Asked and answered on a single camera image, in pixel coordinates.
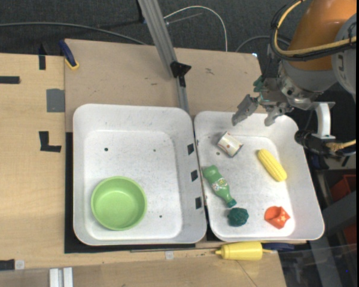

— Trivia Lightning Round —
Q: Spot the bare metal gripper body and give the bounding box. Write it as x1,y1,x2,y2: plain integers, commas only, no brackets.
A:
258,75,321,111

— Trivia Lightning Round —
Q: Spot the white can with red print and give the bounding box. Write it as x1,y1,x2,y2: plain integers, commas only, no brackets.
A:
217,131,244,158

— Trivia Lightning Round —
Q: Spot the yellow corn cob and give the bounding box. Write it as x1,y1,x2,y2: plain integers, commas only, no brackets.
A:
257,148,288,182

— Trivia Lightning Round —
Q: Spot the white plastic tray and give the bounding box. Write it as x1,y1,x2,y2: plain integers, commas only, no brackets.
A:
193,110,325,242
72,103,208,246

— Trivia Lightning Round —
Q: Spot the green bottle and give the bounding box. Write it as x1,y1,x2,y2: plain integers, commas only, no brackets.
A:
201,164,238,209

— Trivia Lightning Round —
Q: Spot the orange carton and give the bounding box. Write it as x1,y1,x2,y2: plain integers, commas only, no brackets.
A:
264,206,291,230

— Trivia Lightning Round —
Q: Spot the dark green broccoli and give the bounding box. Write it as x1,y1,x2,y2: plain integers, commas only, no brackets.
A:
227,207,250,228

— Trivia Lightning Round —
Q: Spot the pale wood board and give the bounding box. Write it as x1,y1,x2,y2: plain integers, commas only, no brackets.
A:
64,38,311,266

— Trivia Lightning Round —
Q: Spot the yellow squeeze bottle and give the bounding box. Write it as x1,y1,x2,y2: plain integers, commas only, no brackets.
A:
214,241,273,261

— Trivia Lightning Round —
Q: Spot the green bowl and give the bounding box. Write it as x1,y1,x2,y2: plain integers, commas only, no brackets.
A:
90,176,148,231

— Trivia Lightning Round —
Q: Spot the black cylinder on white bracket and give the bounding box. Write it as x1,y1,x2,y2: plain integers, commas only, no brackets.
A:
294,101,348,158

